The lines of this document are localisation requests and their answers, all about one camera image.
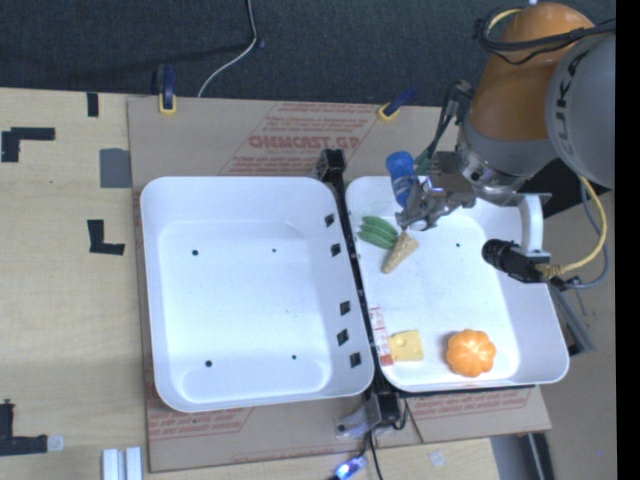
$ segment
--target orange pumpkin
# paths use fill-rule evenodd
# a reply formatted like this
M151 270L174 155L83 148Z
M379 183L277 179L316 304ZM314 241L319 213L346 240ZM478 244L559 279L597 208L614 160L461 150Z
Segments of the orange pumpkin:
M465 377L477 377L493 368L496 347L484 331L465 329L449 338L447 363Z

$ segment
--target empty white tray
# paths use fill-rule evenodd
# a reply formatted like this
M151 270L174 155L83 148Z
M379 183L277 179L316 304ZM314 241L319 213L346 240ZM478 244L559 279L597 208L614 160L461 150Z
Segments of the empty white tray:
M155 384L208 411L355 395L373 358L335 198L295 177L166 177L141 197Z
M354 234L363 216L396 225L401 210L389 177L351 182L347 207ZM544 384L565 375L569 357L547 286L516 281L482 259L490 238L520 242L517 208L478 200L441 217L434 229L409 233L420 246L390 274L381 271L388 252L356 240L368 306L384 321L377 341L413 329L421 336L424 360L383 366L389 382L428 392ZM447 339L467 328L487 332L497 347L493 369L474 379L453 373L445 361Z

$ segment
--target blue clamp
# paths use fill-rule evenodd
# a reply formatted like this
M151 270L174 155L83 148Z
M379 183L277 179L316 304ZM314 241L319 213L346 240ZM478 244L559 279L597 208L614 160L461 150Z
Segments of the blue clamp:
M409 101L411 101L415 97L415 95L416 91L414 89L406 89L405 91L401 92L393 100L382 105L378 109L378 119L384 122L389 122L395 119L400 112L400 107L409 103Z
M176 73L171 64L160 64L156 73L158 108L161 114L175 114L178 102L175 95Z

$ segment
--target black hole on tray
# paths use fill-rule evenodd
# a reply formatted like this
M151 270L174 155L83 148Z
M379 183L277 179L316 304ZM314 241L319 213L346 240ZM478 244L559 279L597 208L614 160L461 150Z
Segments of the black hole on tray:
M349 333L346 329L343 329L336 337L338 338L338 346L342 346L349 339Z
M362 363L362 358L360 357L360 352L354 352L349 356L349 360L351 361L351 368L355 368L360 363Z

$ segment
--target cardboard box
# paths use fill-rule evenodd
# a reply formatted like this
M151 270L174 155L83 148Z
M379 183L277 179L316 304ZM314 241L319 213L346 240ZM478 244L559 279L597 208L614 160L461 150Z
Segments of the cardboard box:
M360 439L337 438L336 421L361 397L197 414L168 408L155 392L146 300L139 199L161 176L314 175L324 149L342 149L345 182L385 175L392 152L420 153L431 141L440 109L404 107L390 122L365 104L179 99L173 115L158 98L129 97L128 123L138 282L145 364L149 463L153 472L356 451ZM452 149L451 126L441 149ZM459 392L406 399L407 425L378 436L378 446L403 446L546 430L538 387Z

